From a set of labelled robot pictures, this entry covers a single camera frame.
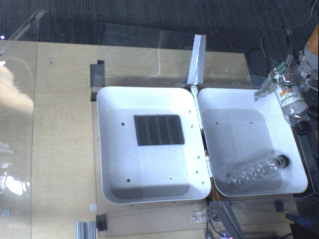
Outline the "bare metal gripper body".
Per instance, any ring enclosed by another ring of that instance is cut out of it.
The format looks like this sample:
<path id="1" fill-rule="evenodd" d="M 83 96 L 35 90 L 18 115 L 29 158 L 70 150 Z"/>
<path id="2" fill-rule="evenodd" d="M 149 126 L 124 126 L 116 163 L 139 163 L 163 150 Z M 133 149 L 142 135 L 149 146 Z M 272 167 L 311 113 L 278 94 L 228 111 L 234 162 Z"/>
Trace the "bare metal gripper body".
<path id="1" fill-rule="evenodd" d="M 297 60 L 289 54 L 285 60 L 286 69 L 280 73 L 279 83 L 282 86 L 297 86 L 302 91 L 319 87 L 319 57 L 309 50 L 301 50 Z"/>

